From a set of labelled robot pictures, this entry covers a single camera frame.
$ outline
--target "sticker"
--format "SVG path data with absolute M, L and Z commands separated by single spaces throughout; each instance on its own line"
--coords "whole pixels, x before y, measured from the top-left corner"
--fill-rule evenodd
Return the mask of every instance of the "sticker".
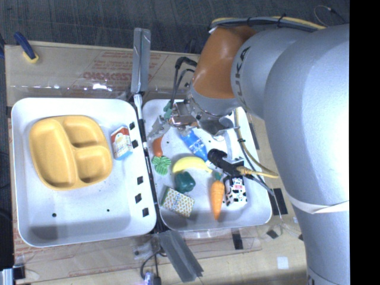
M 281 270 L 289 269 L 289 263 L 287 256 L 278 256 L 277 257 L 277 268 Z

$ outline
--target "cow print carton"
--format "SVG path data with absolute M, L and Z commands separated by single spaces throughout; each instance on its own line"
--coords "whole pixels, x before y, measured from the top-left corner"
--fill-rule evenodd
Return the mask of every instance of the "cow print carton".
M 226 205 L 242 207 L 247 203 L 245 185 L 242 176 L 232 178 L 226 182 Z
M 189 217 L 194 206 L 194 202 L 195 200 L 191 197 L 175 191 L 170 187 L 166 187 L 161 201 L 161 206 L 184 217 Z

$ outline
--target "toy carrot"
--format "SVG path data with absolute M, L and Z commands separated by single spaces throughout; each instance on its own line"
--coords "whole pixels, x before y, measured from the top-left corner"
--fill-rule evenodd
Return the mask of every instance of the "toy carrot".
M 163 155 L 162 148 L 161 148 L 161 140 L 162 140 L 163 137 L 164 137 L 164 135 L 162 135 L 161 137 L 156 138 L 153 141 L 153 145 L 152 146 L 153 146 L 154 156 L 161 157 Z
M 211 208 L 213 209 L 214 218 L 219 219 L 221 204 L 224 195 L 224 184 L 220 180 L 213 182 L 211 186 Z

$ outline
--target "gray robot arm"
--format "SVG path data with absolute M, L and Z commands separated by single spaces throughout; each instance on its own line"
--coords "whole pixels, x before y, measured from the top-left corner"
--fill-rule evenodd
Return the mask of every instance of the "gray robot arm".
M 349 25 L 256 33 L 230 69 L 233 97 L 191 88 L 199 122 L 206 119 L 200 125 L 236 106 L 265 121 L 302 231 L 309 284 L 350 284 Z

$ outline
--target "white plastic tray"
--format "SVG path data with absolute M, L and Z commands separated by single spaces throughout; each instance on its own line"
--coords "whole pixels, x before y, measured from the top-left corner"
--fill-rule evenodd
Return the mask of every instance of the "white plastic tray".
M 111 133 L 134 122 L 130 134 L 138 146 L 125 160 L 113 159 L 112 172 L 103 182 L 70 191 L 50 189 L 33 166 L 29 131 L 38 120 L 61 115 L 93 118 L 110 148 Z M 22 99 L 12 109 L 12 134 L 18 228 L 29 245 L 124 238 L 146 234 L 154 227 L 156 211 L 137 117 L 129 103 L 117 99 Z
M 163 108 L 167 101 L 155 99 L 150 100 L 144 105 L 142 114 L 145 119 L 145 131 L 147 135 L 151 132 L 157 115 L 164 114 Z M 241 108 L 239 108 L 239 124 L 242 136 L 246 140 L 247 148 L 258 160 L 249 122 L 245 112 Z M 195 133 L 203 140 L 207 151 L 210 151 L 212 148 L 218 148 L 226 153 L 228 152 L 226 140 L 216 141 L 210 134 L 201 129 L 195 129 Z M 229 136 L 233 158 L 244 157 L 233 130 L 230 130 Z M 150 159 L 154 156 L 152 142 L 153 140 L 148 140 Z M 173 163 L 181 157 L 192 155 L 185 143 L 179 138 L 178 130 L 175 128 L 170 128 L 164 135 L 161 146 L 163 155 L 171 159 Z M 195 204 L 189 218 L 182 217 L 160 207 L 161 217 L 170 229 L 188 232 L 248 227 L 265 224 L 271 218 L 272 208 L 267 190 L 256 182 L 245 178 L 247 204 L 240 208 L 227 207 L 223 204 L 220 218 L 216 221 L 210 205 L 210 186 L 214 182 L 214 178 L 209 173 L 197 169 L 189 169 L 188 172 L 195 179 L 196 185 L 191 192 L 186 194 L 195 200 Z M 165 186 L 175 187 L 174 174 L 170 168 L 169 173 L 164 176 L 159 175 L 155 171 L 153 172 L 153 176 L 156 183 L 157 197 L 160 202 Z

